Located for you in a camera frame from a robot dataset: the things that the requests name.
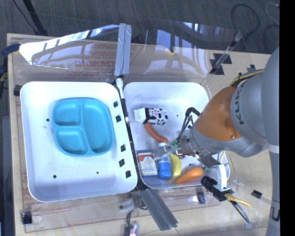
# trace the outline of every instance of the small blue container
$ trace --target small blue container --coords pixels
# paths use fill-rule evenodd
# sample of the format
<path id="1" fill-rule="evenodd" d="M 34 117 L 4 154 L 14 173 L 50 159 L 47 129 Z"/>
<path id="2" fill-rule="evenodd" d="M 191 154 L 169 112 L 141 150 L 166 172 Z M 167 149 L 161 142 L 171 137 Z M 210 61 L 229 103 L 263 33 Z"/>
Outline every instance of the small blue container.
<path id="1" fill-rule="evenodd" d="M 61 100 L 53 108 L 52 121 L 56 144 L 67 155 L 101 155 L 115 143 L 109 110 L 96 99 Z"/>
<path id="2" fill-rule="evenodd" d="M 158 177 L 160 179 L 170 179 L 172 177 L 171 159 L 169 156 L 158 160 Z"/>

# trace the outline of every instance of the wooden table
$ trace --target wooden table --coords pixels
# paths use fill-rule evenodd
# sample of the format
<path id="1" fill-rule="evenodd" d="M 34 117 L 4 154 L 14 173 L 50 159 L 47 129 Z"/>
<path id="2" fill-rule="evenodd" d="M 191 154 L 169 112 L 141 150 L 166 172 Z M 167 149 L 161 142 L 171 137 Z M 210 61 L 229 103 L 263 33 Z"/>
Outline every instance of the wooden table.
<path id="1" fill-rule="evenodd" d="M 47 37 L 8 34 L 7 44 L 12 44 L 16 39 L 48 39 Z M 219 51 L 206 50 L 207 53 L 221 53 Z M 208 82 L 210 93 L 216 94 L 221 85 L 227 85 L 239 72 L 246 72 L 246 68 L 254 65 L 256 69 L 264 68 L 270 55 L 237 53 L 230 54 L 232 64 L 223 64 L 224 76 L 214 75 L 214 79 Z M 96 236 L 121 236 L 124 232 L 125 220 L 122 218 L 113 219 L 111 221 L 85 223 L 83 225 L 70 226 L 56 229 L 42 230 L 39 228 L 31 229 L 31 225 L 22 224 L 22 213 L 24 211 L 24 193 L 27 190 L 22 188 L 24 181 L 24 171 L 22 172 L 22 164 L 24 164 L 24 143 L 22 143 L 22 123 L 20 117 L 20 101 L 19 97 L 14 95 L 15 76 L 22 64 L 15 62 L 15 55 L 8 56 L 8 80 L 9 80 L 9 110 L 11 125 L 11 151 L 12 151 L 12 172 L 13 172 L 13 204 L 14 204 L 14 223 L 15 235 L 18 236 L 80 236 L 80 235 L 96 235 Z M 217 205 L 208 207 L 199 207 L 195 209 L 173 211 L 174 216 L 178 220 L 178 227 L 169 231 L 161 232 L 149 214 L 135 216 L 132 222 L 139 224 L 139 235 L 145 236 L 188 236 L 188 235 L 265 235 L 268 213 L 270 209 L 269 201 L 272 192 L 272 178 L 268 151 L 264 151 L 251 158 L 242 158 L 235 153 L 227 152 L 227 158 L 231 168 L 231 177 L 233 183 L 238 183 L 238 194 L 242 194 L 246 200 L 253 205 L 253 208 L 245 208 L 248 216 L 250 216 L 251 224 L 247 224 L 235 211 L 228 202 L 221 202 Z M 250 195 L 251 190 L 257 190 L 263 193 L 264 200 L 259 200 Z"/>

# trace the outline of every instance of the gray carpet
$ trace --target gray carpet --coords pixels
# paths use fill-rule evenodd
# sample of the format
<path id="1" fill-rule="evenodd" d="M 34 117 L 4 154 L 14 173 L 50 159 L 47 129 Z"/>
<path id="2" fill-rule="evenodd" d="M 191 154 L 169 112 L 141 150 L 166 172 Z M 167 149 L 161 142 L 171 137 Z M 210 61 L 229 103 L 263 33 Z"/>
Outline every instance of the gray carpet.
<path id="1" fill-rule="evenodd" d="M 35 34 L 35 25 L 22 0 L 0 0 L 0 65 L 8 32 Z M 62 36 L 104 24 L 149 25 L 173 20 L 219 26 L 242 32 L 246 46 L 235 51 L 271 54 L 279 46 L 280 0 L 31 0 L 49 36 Z M 3 182 L 2 117 L 8 115 L 8 95 L 0 100 L 0 181 Z M 3 222 L 0 189 L 0 221 Z"/>

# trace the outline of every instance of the metal bracket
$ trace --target metal bracket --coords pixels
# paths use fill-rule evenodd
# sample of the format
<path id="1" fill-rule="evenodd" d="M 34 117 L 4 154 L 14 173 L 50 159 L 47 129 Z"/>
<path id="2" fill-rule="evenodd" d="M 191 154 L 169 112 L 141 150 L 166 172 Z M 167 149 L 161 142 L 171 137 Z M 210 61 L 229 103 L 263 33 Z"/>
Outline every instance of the metal bracket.
<path id="1" fill-rule="evenodd" d="M 197 151 L 195 154 L 197 159 L 208 168 L 220 165 L 220 162 L 215 160 L 211 154 L 207 154 L 207 153 L 203 153 L 199 151 Z"/>
<path id="2" fill-rule="evenodd" d="M 131 25 L 119 24 L 115 76 L 129 73 L 131 47 Z"/>
<path id="3" fill-rule="evenodd" d="M 138 192 L 132 192 L 132 196 L 122 202 L 118 202 L 119 212 L 131 212 L 135 208 L 142 206 L 142 201 Z"/>
<path id="4" fill-rule="evenodd" d="M 217 184 L 214 186 L 219 191 L 229 190 L 230 186 L 227 184 L 227 174 L 224 164 L 216 165 Z"/>

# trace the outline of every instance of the sink basin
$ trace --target sink basin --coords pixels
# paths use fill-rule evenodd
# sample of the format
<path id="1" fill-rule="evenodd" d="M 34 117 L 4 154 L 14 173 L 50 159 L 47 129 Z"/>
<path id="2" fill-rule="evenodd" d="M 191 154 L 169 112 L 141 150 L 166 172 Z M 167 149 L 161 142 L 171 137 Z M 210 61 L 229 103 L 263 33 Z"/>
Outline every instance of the sink basin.
<path id="1" fill-rule="evenodd" d="M 20 97 L 29 192 L 35 199 L 54 202 L 134 189 L 138 176 L 114 86 L 29 82 Z"/>

